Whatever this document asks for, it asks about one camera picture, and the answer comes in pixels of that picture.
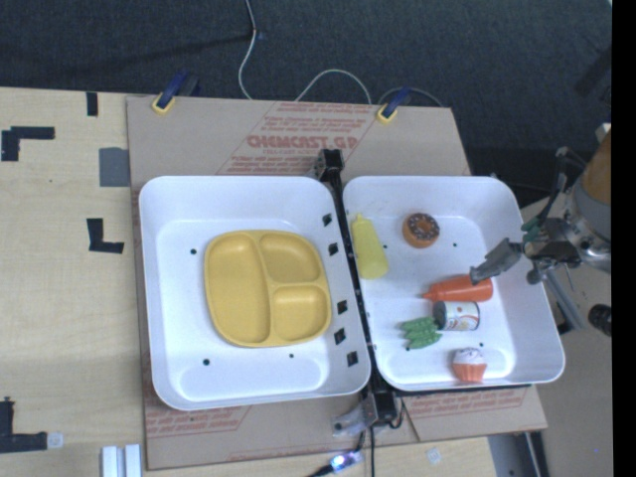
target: toy cupcake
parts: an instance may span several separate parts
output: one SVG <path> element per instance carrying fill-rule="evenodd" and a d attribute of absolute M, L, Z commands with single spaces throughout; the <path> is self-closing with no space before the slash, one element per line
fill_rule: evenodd
<path fill-rule="evenodd" d="M 477 348 L 457 350 L 453 357 L 453 371 L 462 382 L 481 382 L 487 366 L 483 354 Z"/>

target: white can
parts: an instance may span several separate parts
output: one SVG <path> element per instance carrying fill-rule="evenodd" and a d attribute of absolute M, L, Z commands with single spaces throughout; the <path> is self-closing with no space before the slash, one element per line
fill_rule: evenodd
<path fill-rule="evenodd" d="M 439 330 L 475 330 L 479 327 L 479 306 L 475 302 L 439 300 L 433 304 L 433 318 Z"/>

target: chocolate donut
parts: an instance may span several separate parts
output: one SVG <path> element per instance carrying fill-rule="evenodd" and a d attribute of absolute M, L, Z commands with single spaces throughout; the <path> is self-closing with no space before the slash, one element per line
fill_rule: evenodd
<path fill-rule="evenodd" d="M 401 232 L 413 247 L 429 247 L 439 237 L 439 224 L 429 214 L 411 214 L 404 220 Z"/>

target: yellow bowl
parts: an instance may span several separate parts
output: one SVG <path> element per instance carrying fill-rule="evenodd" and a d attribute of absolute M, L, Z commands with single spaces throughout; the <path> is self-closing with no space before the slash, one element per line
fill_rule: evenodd
<path fill-rule="evenodd" d="M 239 346 L 303 343 L 331 323 L 320 254 L 298 234 L 257 230 L 214 238 L 206 249 L 205 284 L 215 327 Z"/>

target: can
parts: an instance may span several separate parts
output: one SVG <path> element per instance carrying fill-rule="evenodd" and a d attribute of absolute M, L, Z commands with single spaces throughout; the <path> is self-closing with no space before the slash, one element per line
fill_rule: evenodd
<path fill-rule="evenodd" d="M 476 302 L 439 300 L 433 304 L 433 318 L 439 330 L 475 330 L 479 327 Z"/>

